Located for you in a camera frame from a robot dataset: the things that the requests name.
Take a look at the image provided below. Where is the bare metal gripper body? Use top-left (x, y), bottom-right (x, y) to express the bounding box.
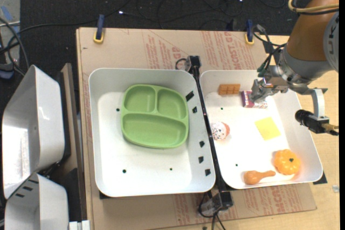
top-left (262, 64), bottom-right (311, 94)

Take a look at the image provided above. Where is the purple and white carton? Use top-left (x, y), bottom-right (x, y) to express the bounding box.
top-left (240, 90), bottom-right (268, 109)

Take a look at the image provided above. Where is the orange waffle biscuit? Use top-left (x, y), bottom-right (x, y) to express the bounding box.
top-left (218, 83), bottom-right (242, 96)

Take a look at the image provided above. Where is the yellow flat square slice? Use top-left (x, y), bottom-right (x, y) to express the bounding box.
top-left (254, 116), bottom-right (282, 141)

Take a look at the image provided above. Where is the white sprinkled cupcake orange base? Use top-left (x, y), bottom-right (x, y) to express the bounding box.
top-left (210, 121), bottom-right (231, 141)

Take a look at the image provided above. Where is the thin black rod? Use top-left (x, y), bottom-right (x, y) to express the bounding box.
top-left (191, 67), bottom-right (227, 193)

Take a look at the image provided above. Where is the white plastic tray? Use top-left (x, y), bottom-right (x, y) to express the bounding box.
top-left (88, 67), bottom-right (217, 198)
top-left (2, 64), bottom-right (66, 199)
top-left (3, 172), bottom-right (70, 230)
top-left (199, 69), bottom-right (324, 190)

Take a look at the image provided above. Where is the orange pumpkin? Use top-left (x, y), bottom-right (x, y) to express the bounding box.
top-left (273, 149), bottom-right (301, 176)

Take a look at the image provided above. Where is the orange gourd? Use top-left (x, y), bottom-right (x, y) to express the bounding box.
top-left (243, 170), bottom-right (277, 186)

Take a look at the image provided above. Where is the green divided plate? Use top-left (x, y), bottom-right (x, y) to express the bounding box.
top-left (120, 84), bottom-right (190, 150)

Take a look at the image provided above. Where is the brown cardboard board red print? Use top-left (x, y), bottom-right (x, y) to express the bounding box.
top-left (76, 27), bottom-right (318, 227)

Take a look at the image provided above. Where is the black cylinder on white bracket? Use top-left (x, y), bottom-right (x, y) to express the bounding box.
top-left (294, 83), bottom-right (331, 134)

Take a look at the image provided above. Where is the black block with thin wires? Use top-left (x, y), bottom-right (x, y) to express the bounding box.
top-left (200, 191), bottom-right (234, 217)
top-left (185, 55), bottom-right (203, 72)

